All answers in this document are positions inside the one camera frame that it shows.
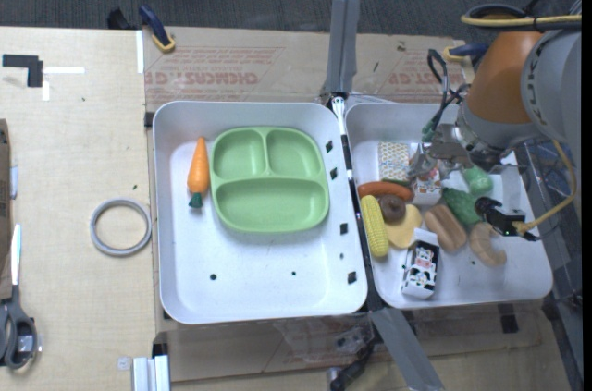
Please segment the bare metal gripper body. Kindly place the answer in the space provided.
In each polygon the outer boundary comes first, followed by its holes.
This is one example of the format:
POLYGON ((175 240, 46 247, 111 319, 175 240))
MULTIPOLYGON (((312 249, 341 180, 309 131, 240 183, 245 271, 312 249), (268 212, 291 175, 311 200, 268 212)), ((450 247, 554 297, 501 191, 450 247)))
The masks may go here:
POLYGON ((479 139, 466 126, 440 124, 434 133, 428 153, 465 167, 477 166, 490 171, 504 157, 504 150, 479 139))

